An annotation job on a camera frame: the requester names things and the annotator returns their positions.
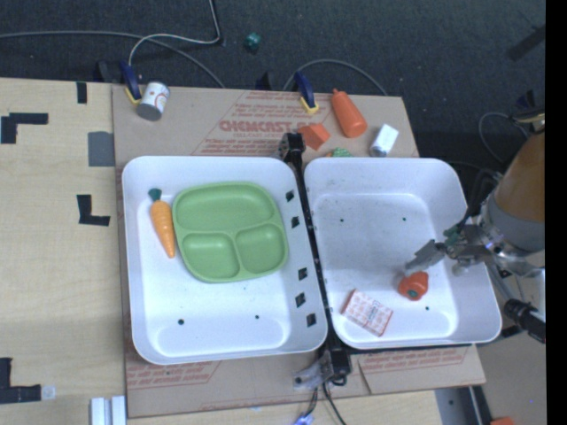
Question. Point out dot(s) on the small dark green object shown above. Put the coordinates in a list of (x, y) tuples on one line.
[(252, 41)]

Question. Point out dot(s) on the white can with orange print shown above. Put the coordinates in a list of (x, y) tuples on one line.
[(153, 100)]

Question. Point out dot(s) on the thin black rod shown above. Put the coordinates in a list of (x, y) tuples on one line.
[(315, 255)]

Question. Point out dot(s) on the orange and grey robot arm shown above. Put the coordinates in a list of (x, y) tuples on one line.
[(522, 184)]

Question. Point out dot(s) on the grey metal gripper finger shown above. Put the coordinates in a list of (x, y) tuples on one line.
[(432, 248), (421, 262)]

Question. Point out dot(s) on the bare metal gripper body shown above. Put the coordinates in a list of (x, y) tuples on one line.
[(476, 250)]

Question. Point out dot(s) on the orange block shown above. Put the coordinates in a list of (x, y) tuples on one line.
[(315, 136)]

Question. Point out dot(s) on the orange toy carrot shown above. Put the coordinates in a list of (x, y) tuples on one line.
[(163, 226)]

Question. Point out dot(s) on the orange toy pepper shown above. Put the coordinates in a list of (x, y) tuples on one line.
[(414, 285)]

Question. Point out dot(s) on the green divided plate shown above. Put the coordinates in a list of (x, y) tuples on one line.
[(228, 233)]

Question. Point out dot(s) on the black cylinder on white bracket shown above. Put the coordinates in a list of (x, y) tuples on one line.
[(522, 314)]

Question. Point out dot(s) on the green toy vegetable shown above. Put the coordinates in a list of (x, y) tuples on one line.
[(341, 152)]

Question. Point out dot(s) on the orange bottle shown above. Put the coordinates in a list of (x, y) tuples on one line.
[(350, 115)]

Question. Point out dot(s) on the brown cardboard board red print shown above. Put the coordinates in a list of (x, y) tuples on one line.
[(186, 118)]

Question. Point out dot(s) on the white plastic tray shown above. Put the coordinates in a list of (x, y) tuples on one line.
[(221, 317), (376, 237)]

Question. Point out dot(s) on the small white carton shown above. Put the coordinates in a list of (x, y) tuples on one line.
[(384, 141)]

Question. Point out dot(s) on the orange and white packet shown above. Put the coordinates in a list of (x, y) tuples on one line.
[(367, 312)]

